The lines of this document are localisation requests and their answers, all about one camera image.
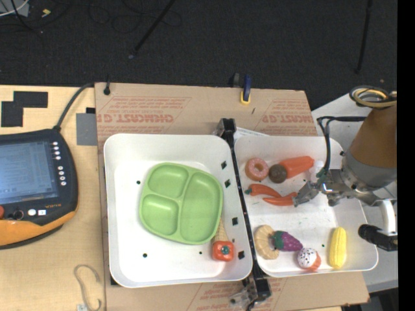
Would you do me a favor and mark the orange chili pepper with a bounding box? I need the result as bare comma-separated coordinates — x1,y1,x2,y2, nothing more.
262,191,299,207

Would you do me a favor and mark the green divided plate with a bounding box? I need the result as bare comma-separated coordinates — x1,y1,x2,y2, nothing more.
138,162,224,246

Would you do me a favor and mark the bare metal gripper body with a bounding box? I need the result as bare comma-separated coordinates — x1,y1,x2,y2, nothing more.
316,168,374,207

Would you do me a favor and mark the tan ice cream cone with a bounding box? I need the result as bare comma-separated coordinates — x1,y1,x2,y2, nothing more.
212,217,230,243

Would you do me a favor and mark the brown cardboard board red print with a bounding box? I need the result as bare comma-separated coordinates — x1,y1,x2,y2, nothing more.
93,82,371,311

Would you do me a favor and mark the pink doughnut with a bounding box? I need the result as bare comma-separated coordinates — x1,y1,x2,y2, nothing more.
244,157,270,182

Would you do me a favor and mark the thin black rod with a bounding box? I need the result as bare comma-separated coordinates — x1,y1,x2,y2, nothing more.
224,131,263,280

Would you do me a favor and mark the purple grapes green leaf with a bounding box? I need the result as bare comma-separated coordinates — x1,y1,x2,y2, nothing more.
270,230,304,253

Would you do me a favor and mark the white sprinkled cupcake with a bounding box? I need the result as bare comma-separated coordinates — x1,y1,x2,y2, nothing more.
296,247,322,270

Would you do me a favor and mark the orange chili green stem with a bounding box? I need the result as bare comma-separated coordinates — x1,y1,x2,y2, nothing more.
244,183,283,198

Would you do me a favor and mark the orange carrot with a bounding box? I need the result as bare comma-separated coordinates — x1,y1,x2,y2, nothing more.
278,155,315,179

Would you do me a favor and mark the brown round ball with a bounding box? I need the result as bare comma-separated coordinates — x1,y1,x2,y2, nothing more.
268,163,289,185

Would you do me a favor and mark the orange bell pepper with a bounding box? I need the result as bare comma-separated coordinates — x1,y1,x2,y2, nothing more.
211,240,235,262

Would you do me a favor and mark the tan ring pastry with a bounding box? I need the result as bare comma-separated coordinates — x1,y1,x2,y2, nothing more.
253,224,281,260

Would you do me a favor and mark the black block with thin wires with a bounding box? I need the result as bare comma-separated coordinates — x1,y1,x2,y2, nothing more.
252,274,273,301
218,117,237,139

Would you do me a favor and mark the black cylinder on white bracket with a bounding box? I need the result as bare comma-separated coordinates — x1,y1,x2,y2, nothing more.
357,198,398,252

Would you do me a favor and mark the yellow corn cob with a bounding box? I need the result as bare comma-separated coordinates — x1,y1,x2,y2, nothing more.
328,226,348,270

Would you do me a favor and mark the white plastic tray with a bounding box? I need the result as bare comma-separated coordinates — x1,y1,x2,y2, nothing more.
103,133,254,288
233,135,379,279

